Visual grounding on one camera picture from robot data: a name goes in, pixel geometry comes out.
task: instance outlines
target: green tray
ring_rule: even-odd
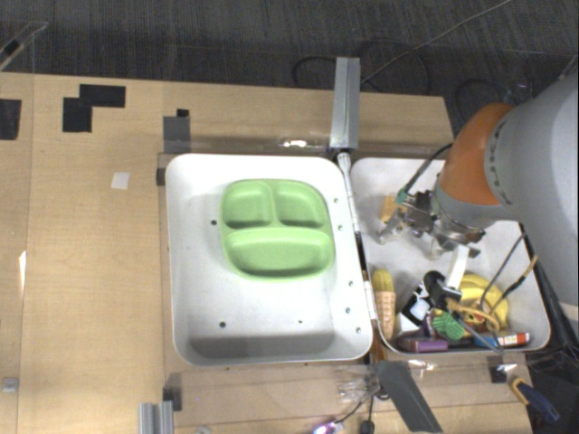
[[[294,180],[241,180],[225,188],[221,239],[231,268],[245,278],[316,276],[334,262],[326,203]]]

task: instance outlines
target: blue handled tool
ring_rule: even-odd
[[[525,405],[531,405],[538,410],[545,423],[555,424],[561,417],[551,402],[541,392],[526,384],[522,378],[516,378],[510,384],[510,389]]]

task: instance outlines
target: black floor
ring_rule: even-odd
[[[359,56],[367,76],[502,1],[0,0],[0,45],[27,22],[48,22],[9,70],[331,89],[327,58]],[[481,105],[519,104],[557,79],[577,54],[578,8],[514,0],[403,57],[364,90],[443,96],[457,132]],[[555,430],[536,432],[579,431],[578,372],[566,365],[534,378],[566,413]]]

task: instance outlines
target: green container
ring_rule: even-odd
[[[327,270],[336,255],[326,203],[294,180],[241,180],[221,201],[227,262],[245,278],[298,279]]]

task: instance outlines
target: wooden table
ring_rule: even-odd
[[[81,83],[126,86],[125,108],[94,108],[92,133],[63,133],[63,98],[78,97]],[[135,433],[139,403],[158,403],[165,382],[156,185],[163,116],[189,109],[193,140],[207,143],[323,141],[332,92],[3,73],[0,99],[23,102],[18,139],[0,141],[0,377],[20,381],[18,392],[0,393],[0,431]],[[451,140],[442,99],[362,94],[367,154],[424,156]],[[111,188],[117,172],[129,173],[128,189]],[[522,356],[509,358],[528,379]],[[490,384],[484,358],[474,367],[433,361],[441,371],[415,376],[446,432],[530,432],[524,406],[505,384]],[[322,401],[324,412],[260,420],[244,412],[247,400],[227,399],[237,406],[214,411],[236,411],[242,422],[211,424],[212,433],[310,432],[326,411],[350,407],[323,384],[285,397],[297,407]],[[376,432],[407,432],[391,402],[375,410]]]

